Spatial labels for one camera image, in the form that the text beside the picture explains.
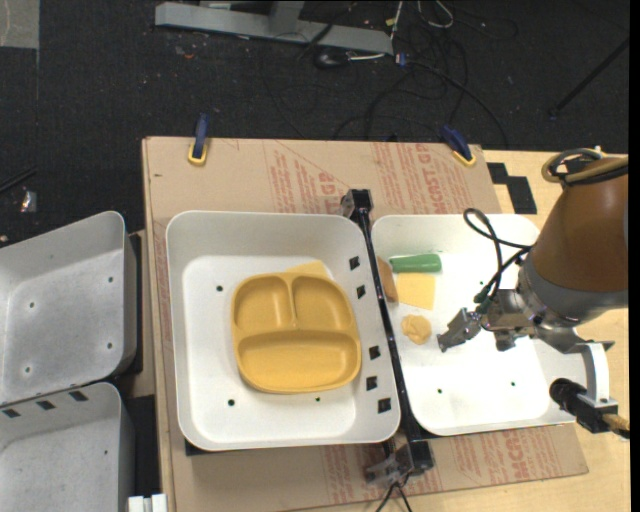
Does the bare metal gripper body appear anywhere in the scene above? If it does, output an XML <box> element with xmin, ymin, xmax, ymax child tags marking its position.
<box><xmin>479</xmin><ymin>288</ymin><xmax>584</xmax><ymax>355</ymax></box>

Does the tan toy pastry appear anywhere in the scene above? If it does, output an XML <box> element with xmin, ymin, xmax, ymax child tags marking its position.
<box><xmin>400</xmin><ymin>313</ymin><xmax>433</xmax><ymax>346</ymax></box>

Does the white plastic tray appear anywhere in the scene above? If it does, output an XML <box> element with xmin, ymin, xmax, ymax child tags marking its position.
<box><xmin>0</xmin><ymin>209</ymin><xmax>140</xmax><ymax>407</ymax></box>
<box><xmin>370</xmin><ymin>213</ymin><xmax>592</xmax><ymax>438</ymax></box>
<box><xmin>0</xmin><ymin>381</ymin><xmax>137</xmax><ymax>512</ymax></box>
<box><xmin>164</xmin><ymin>209</ymin><xmax>403</xmax><ymax>453</ymax></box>

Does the yellow cheese slice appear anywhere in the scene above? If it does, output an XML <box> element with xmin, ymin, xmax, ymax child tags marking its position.
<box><xmin>394</xmin><ymin>271</ymin><xmax>437</xmax><ymax>312</ymax></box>

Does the thin black rod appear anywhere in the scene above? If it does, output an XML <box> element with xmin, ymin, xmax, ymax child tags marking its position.
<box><xmin>355</xmin><ymin>208</ymin><xmax>419</xmax><ymax>454</ymax></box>

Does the green toy cucumber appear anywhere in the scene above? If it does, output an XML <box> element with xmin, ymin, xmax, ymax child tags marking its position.
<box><xmin>388</xmin><ymin>252</ymin><xmax>444</xmax><ymax>275</ymax></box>

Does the brown bread slice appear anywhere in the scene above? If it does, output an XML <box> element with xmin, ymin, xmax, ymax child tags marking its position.
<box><xmin>375</xmin><ymin>255</ymin><xmax>400</xmax><ymax>304</ymax></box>

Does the yellow divided plate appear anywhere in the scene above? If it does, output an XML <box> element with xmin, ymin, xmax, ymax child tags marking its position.
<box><xmin>230</xmin><ymin>272</ymin><xmax>363</xmax><ymax>396</ymax></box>

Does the brown cardboard board red print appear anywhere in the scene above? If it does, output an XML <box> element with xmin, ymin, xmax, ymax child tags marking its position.
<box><xmin>141</xmin><ymin>137</ymin><xmax>591</xmax><ymax>512</ymax></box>

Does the black cylinder on white bracket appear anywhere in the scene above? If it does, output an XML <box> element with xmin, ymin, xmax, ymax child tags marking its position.
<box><xmin>548</xmin><ymin>340</ymin><xmax>622</xmax><ymax>434</ymax></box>

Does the black block with thin wires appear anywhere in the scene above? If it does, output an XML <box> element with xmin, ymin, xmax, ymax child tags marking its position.
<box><xmin>340</xmin><ymin>188</ymin><xmax>375</xmax><ymax>218</ymax></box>
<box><xmin>363</xmin><ymin>438</ymin><xmax>435</xmax><ymax>485</ymax></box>

